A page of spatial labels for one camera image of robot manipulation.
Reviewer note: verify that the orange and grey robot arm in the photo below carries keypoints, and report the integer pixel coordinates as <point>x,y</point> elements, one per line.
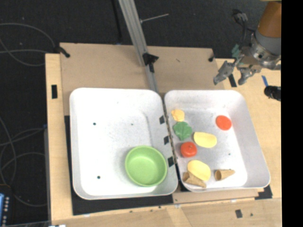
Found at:
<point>270,15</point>

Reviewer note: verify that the thin black and white rod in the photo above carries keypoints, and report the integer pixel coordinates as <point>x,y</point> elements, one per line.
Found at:
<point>171,136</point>

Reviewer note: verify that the brown cardboard board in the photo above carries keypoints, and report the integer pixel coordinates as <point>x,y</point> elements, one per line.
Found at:
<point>101,67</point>

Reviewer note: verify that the yellow shell-shaped toy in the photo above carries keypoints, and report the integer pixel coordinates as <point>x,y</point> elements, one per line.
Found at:
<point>178,115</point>

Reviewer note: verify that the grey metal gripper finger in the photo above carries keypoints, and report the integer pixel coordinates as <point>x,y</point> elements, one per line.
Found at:
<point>246,74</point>
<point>223,72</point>

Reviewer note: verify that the green lettuce leaf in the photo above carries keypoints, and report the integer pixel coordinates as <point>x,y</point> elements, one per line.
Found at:
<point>182,130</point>

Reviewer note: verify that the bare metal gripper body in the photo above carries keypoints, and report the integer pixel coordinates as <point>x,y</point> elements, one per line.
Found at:
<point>260,55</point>

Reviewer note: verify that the orange round disc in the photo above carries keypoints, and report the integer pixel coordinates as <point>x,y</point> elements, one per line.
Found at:
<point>223,122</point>

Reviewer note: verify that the black cylinder on white bracket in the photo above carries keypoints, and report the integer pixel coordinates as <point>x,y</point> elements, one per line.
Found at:
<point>273,92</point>

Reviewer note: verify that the green bowl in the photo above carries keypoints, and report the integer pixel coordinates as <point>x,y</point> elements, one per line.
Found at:
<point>145,165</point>

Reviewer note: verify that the red tomato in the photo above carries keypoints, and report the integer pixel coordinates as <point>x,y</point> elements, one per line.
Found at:
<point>188,149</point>

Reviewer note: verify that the white plastic tray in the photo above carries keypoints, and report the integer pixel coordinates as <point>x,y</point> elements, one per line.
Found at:
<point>213,155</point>
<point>106,131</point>

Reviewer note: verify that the brown waffle cone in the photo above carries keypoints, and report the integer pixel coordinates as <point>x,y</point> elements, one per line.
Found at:
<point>223,174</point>
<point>194,180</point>

